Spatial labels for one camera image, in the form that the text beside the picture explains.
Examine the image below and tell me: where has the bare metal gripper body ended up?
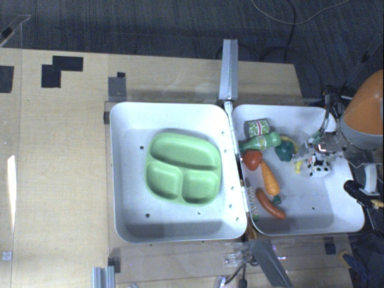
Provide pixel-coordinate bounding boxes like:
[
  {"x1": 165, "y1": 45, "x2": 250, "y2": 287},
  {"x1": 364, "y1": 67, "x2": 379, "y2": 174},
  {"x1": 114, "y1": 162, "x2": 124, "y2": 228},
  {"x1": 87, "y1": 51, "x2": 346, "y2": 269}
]
[{"x1": 311, "y1": 130, "x2": 346, "y2": 161}]

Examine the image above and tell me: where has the black and white cow carton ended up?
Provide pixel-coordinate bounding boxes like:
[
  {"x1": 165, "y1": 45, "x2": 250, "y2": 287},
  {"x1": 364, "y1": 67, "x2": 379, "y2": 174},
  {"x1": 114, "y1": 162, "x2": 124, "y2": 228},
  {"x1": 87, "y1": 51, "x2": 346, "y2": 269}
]
[{"x1": 305, "y1": 154, "x2": 332, "y2": 179}]

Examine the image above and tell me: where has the yellow banana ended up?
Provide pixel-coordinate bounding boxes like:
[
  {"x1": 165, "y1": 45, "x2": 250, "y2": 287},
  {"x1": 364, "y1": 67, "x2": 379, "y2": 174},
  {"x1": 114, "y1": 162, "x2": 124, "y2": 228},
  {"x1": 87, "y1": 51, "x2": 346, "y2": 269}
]
[{"x1": 280, "y1": 134, "x2": 302, "y2": 175}]

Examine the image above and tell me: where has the dark green broccoli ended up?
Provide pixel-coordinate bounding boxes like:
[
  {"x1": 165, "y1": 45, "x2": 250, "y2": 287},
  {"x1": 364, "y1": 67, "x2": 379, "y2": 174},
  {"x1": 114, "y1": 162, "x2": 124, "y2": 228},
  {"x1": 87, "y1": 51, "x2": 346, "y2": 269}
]
[{"x1": 274, "y1": 140, "x2": 295, "y2": 163}]

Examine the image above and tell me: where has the orange carrot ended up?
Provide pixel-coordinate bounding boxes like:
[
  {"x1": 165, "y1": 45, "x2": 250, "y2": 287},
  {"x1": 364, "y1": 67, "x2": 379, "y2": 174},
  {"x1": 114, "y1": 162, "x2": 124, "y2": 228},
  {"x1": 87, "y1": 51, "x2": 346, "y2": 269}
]
[{"x1": 259, "y1": 160, "x2": 283, "y2": 205}]

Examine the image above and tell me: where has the green bottle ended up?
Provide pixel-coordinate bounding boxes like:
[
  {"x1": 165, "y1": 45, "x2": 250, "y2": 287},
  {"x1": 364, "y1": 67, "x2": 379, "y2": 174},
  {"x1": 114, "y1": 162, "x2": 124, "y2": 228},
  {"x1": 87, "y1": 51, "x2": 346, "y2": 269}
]
[{"x1": 238, "y1": 131, "x2": 282, "y2": 153}]

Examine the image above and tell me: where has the white plastic tray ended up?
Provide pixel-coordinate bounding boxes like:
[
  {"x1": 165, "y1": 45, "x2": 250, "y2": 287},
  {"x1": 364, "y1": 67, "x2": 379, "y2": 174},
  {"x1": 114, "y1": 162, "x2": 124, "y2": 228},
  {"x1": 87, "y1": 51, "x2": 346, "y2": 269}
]
[
  {"x1": 232, "y1": 104, "x2": 366, "y2": 238},
  {"x1": 109, "y1": 101, "x2": 248, "y2": 245}
]

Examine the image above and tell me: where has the red tomato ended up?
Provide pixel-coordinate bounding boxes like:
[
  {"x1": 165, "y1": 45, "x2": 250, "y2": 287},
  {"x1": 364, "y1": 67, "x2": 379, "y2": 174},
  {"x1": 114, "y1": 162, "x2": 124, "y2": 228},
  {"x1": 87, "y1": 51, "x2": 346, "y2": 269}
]
[{"x1": 242, "y1": 149, "x2": 264, "y2": 172}]

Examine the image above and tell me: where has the green and white can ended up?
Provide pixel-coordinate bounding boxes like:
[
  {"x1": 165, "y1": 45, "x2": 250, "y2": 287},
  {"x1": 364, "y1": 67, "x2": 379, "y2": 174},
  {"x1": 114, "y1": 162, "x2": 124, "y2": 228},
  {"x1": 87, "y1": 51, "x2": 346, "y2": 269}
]
[{"x1": 243, "y1": 118, "x2": 270, "y2": 139}]

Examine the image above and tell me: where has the brown sausage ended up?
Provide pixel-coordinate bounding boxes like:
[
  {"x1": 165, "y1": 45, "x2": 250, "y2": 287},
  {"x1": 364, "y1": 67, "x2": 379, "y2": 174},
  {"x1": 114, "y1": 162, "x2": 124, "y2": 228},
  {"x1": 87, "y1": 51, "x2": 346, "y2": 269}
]
[{"x1": 254, "y1": 188, "x2": 287, "y2": 221}]

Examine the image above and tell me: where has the green and orange patterned packet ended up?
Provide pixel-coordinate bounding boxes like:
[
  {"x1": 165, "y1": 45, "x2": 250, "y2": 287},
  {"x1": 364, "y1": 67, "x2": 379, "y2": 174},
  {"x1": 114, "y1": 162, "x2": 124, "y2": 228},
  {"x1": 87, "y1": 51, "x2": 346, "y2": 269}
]
[{"x1": 245, "y1": 185, "x2": 260, "y2": 222}]

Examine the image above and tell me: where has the green divided plate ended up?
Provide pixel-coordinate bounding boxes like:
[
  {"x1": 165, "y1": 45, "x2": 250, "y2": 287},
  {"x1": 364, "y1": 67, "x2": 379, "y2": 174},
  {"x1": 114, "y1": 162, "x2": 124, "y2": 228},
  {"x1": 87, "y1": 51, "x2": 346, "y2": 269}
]
[{"x1": 144, "y1": 131, "x2": 223, "y2": 205}]

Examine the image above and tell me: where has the black cylinder on white bracket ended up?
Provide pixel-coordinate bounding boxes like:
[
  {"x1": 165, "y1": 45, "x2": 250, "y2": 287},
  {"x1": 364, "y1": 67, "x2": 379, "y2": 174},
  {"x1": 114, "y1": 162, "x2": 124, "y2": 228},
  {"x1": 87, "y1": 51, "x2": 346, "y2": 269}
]
[{"x1": 343, "y1": 163, "x2": 382, "y2": 207}]

